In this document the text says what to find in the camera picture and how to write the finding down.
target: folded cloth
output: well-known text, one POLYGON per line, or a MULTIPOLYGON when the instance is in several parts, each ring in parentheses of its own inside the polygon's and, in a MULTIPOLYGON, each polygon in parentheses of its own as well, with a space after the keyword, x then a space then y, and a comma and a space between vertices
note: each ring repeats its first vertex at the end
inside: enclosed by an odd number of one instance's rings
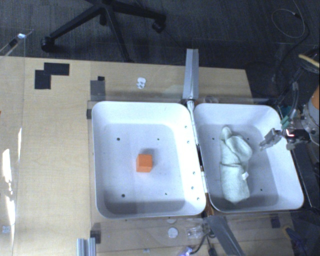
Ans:
POLYGON ((241 136, 232 135, 227 126, 221 130, 220 150, 223 197, 236 204, 250 196, 247 169, 253 152, 248 143, 241 136))

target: white container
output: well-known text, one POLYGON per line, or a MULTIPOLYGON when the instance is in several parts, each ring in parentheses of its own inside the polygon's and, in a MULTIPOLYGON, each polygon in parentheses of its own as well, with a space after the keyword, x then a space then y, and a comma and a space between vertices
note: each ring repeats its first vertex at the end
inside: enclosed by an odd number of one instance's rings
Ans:
MULTIPOLYGON (((265 151, 259 142, 280 128, 278 114, 260 105, 207 104, 194 111, 210 200, 218 210, 260 212, 301 207, 304 197, 285 141, 265 151), (249 138, 250 198, 236 205, 222 196, 222 127, 249 138)), ((189 111, 177 103, 103 101, 92 109, 96 206, 108 219, 193 216, 206 196, 189 111), (149 173, 136 172, 138 154, 151 154, 149 173)))
POLYGON ((212 205, 225 213, 298 209, 304 194, 286 140, 260 151, 271 128, 280 130, 280 117, 269 106, 203 103, 194 110, 201 156, 212 205), (220 181, 220 142, 223 127, 242 136, 253 150, 248 163, 250 197, 233 204, 224 199, 220 181))

